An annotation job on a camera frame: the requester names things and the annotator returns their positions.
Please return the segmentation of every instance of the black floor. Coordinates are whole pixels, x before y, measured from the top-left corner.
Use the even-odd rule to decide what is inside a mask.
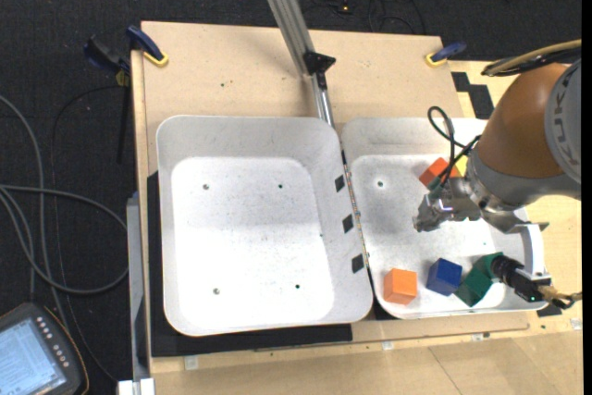
[[[437,35],[444,44],[467,43],[458,58],[485,60],[582,36],[582,0],[373,0],[370,9],[369,0],[348,0],[352,15],[336,11],[340,1],[302,0],[309,28]],[[85,60],[82,46],[90,35],[97,33],[125,54],[124,30],[142,19],[275,25],[265,0],[0,0],[0,95],[21,111],[37,136],[45,185],[93,198],[120,216],[136,189],[130,123],[123,163],[116,162],[122,90],[110,87],[86,94],[57,122],[56,117],[70,99],[115,85],[113,75]],[[0,105],[0,183],[37,185],[34,156],[26,130]],[[38,197],[14,196],[38,238]],[[48,252],[56,279],[62,281],[58,248],[69,285],[90,288],[113,279],[127,263],[125,233],[91,207],[62,199],[57,203],[46,199]],[[28,295],[29,267],[2,209],[0,314]],[[35,295],[38,302],[54,306],[39,280]],[[70,300],[96,357],[114,378],[130,378],[126,286]],[[75,330],[67,300],[62,296],[61,301],[89,367],[92,393],[112,393],[113,383],[97,368]]]

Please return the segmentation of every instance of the orange block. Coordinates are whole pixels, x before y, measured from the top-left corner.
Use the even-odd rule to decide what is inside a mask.
[[[446,167],[448,166],[448,162],[440,157],[438,160],[436,160],[434,163],[432,163],[426,171],[424,171],[421,176],[419,177],[419,180],[424,183],[424,186],[427,186],[429,183],[432,182],[432,180],[439,175],[442,171],[444,171],[446,169]],[[450,176],[452,178],[458,178],[461,177],[461,172],[459,171],[459,169],[456,167],[456,165],[454,167],[452,167],[452,171],[450,173]]]
[[[385,276],[384,297],[388,302],[409,304],[417,296],[417,274],[392,268]]]

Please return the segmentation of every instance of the yellow clamp pad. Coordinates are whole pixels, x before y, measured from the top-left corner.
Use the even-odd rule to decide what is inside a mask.
[[[154,56],[149,55],[148,53],[144,52],[144,57],[150,61],[151,63],[153,63],[154,65],[157,65],[159,68],[163,67],[166,63],[168,63],[168,55],[164,52],[161,51],[161,53],[163,54],[163,59],[161,59],[160,61],[157,60]]]
[[[442,58],[439,61],[432,61],[432,56],[435,53],[432,53],[431,55],[428,55],[425,57],[425,62],[432,68],[438,67],[440,65],[443,65],[444,63],[446,63],[448,61],[448,58]]]

